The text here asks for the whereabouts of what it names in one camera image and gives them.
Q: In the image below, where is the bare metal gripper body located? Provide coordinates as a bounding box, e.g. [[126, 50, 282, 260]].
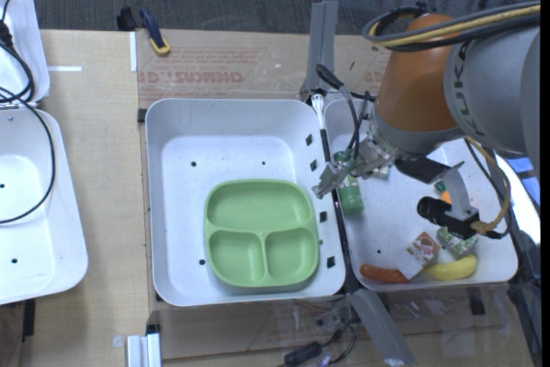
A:
[[354, 132, 400, 169]]

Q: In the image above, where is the green plastic bottle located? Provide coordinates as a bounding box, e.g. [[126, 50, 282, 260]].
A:
[[333, 150, 365, 216]]

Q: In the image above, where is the white plastic tray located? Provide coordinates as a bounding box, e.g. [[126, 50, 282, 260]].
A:
[[321, 97, 520, 294], [144, 97, 347, 308]]

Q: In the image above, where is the small carrot with green top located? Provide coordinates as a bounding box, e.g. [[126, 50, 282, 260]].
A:
[[433, 180, 453, 205]]

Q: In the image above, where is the green divided plate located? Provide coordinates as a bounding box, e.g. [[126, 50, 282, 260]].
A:
[[204, 179, 321, 289]]

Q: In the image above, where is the white carton with brown print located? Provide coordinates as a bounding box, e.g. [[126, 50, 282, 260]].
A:
[[394, 230, 442, 281]]

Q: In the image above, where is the clear bottle with green print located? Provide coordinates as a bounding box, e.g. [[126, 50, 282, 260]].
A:
[[437, 226, 480, 260]]

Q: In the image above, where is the yellow banana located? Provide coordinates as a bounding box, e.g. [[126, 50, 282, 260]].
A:
[[422, 254, 479, 282]]

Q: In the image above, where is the brown cardboard board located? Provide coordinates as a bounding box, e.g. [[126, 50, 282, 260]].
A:
[[135, 28, 519, 361]]

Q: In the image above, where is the black cylinder on white bracket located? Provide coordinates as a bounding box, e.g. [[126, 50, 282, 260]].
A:
[[394, 156, 481, 241]]

